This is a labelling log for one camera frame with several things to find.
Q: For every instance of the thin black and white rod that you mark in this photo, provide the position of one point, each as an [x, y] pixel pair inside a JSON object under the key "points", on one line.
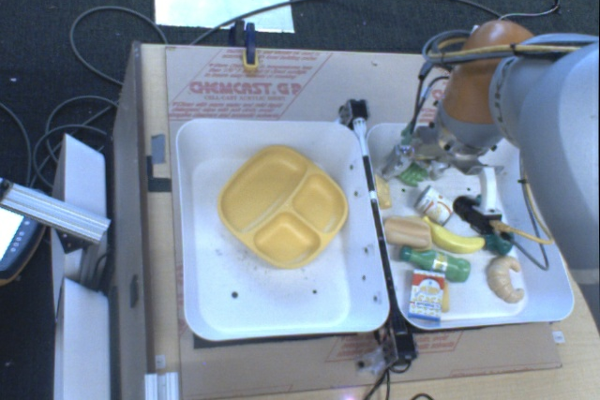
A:
{"points": [[373, 197]]}

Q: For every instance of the yellow toy pizza slice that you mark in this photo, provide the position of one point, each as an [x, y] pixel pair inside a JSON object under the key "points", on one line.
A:
{"points": [[383, 194]]}

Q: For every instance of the white and orange can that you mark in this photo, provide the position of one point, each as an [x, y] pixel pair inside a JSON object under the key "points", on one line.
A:
{"points": [[433, 203]]}

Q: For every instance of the white plastic tray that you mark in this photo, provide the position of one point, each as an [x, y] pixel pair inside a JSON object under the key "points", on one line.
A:
{"points": [[539, 290], [211, 285]]}

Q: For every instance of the brown cardboard board red print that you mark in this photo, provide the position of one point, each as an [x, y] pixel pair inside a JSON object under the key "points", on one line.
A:
{"points": [[281, 89]]}

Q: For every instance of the dark green toy bottle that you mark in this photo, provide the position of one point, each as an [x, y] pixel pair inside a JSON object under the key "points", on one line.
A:
{"points": [[499, 244]]}

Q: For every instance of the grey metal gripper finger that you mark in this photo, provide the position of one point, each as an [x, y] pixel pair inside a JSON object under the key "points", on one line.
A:
{"points": [[397, 159], [437, 169]]}

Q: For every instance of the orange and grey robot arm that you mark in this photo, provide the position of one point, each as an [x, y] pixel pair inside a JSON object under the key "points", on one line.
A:
{"points": [[539, 108]]}

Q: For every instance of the green bottle yellow label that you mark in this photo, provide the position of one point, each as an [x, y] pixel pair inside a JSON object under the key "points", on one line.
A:
{"points": [[440, 263]]}

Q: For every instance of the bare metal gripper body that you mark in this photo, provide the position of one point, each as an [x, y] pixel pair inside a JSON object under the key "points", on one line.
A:
{"points": [[433, 145]]}

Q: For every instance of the yellow divided plate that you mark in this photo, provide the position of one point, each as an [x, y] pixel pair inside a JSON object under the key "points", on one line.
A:
{"points": [[262, 197]]}

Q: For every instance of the yellow banana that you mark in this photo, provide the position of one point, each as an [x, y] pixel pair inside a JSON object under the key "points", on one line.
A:
{"points": [[457, 242]]}

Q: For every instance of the beige toy croissant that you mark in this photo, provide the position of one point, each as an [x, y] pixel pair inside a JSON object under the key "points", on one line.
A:
{"points": [[502, 278]]}

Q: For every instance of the red and white carton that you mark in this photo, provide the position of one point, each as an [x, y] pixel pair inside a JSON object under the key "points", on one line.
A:
{"points": [[425, 295]]}

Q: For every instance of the tan toy hot dog bun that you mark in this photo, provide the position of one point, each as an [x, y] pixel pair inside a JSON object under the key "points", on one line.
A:
{"points": [[407, 232]]}

